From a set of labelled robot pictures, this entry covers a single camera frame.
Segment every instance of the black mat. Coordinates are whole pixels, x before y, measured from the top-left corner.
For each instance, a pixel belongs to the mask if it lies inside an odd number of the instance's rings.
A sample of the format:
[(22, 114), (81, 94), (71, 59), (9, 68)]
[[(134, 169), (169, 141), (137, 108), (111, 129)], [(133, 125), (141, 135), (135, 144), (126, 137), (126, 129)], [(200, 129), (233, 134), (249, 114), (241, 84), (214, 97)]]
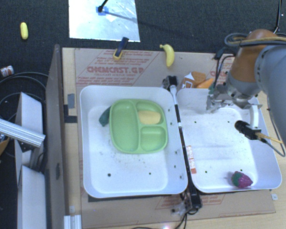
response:
[[(127, 49), (159, 50), (160, 43), (176, 51), (215, 52), (232, 32), (258, 28), (273, 30), (278, 0), (135, 0), (141, 42)], [(286, 33), (286, 0), (282, 4), (281, 32)], [(29, 38), (22, 41), (19, 24), (25, 21)], [(15, 72), (49, 70), (54, 44), (61, 47), (110, 48), (117, 42), (69, 38), (68, 0), (0, 0), (0, 68), (13, 65)], [(0, 99), (28, 91), (43, 96), (37, 84), (14, 80), (0, 88)], [(17, 98), (4, 102), (0, 113), (11, 116)], [(10, 144), (8, 151), (13, 153)], [(0, 164), (0, 229), (16, 228), (17, 187), (14, 160), (3, 154)]]

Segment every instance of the banana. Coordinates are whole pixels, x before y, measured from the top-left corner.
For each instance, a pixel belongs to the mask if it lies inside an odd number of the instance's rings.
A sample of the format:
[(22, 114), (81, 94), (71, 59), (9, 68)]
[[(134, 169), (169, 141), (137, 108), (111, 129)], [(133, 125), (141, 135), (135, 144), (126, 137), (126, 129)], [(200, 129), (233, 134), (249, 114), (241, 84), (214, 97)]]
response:
[(173, 64), (174, 60), (175, 60), (174, 49), (169, 44), (166, 44), (166, 45), (160, 44), (160, 48), (163, 48), (164, 51), (166, 52), (166, 66), (170, 67)]

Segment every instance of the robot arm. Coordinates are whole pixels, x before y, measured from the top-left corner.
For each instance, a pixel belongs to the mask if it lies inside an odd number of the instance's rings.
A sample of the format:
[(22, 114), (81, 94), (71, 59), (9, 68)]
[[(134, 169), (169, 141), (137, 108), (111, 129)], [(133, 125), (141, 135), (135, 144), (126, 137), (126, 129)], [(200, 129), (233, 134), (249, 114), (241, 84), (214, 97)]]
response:
[[(271, 31), (256, 30), (246, 41), (277, 37)], [(263, 91), (268, 96), (270, 114), (286, 147), (286, 45), (258, 45), (241, 48), (223, 85), (217, 85), (208, 96), (211, 112), (225, 105), (235, 104), (243, 109)]]

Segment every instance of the white tray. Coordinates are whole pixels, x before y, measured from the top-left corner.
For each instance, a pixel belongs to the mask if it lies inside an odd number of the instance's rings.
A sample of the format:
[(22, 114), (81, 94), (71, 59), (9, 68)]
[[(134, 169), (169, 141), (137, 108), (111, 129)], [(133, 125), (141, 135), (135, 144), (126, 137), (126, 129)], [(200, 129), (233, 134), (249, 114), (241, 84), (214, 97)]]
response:
[[(205, 193), (280, 186), (282, 176), (273, 150), (258, 140), (249, 140), (234, 127), (237, 120), (250, 122), (249, 110), (234, 105), (208, 114), (207, 94), (207, 89), (182, 89), (177, 94), (185, 144), (192, 147), (194, 154), (194, 185)], [(260, 110), (259, 127), (267, 135)], [(235, 171), (248, 175), (253, 184), (243, 189), (235, 187), (231, 182)]]
[[(99, 118), (120, 99), (147, 99), (164, 111), (168, 129), (165, 149), (153, 154), (125, 154), (110, 138), (109, 125), (102, 127)], [(80, 93), (83, 148), (83, 183), (95, 198), (168, 195), (182, 193), (188, 184), (171, 94), (156, 87), (120, 87), (91, 85)]]

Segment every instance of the green plate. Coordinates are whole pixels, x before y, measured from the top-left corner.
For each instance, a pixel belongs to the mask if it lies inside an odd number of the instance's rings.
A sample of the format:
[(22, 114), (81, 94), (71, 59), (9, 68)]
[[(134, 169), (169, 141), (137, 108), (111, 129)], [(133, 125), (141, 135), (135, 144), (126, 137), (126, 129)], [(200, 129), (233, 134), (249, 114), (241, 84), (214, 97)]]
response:
[[(161, 115), (154, 125), (142, 124), (138, 111), (154, 111)], [(122, 99), (110, 108), (110, 135), (113, 145), (129, 154), (149, 154), (167, 145), (167, 125), (162, 108), (155, 102), (140, 99)]]

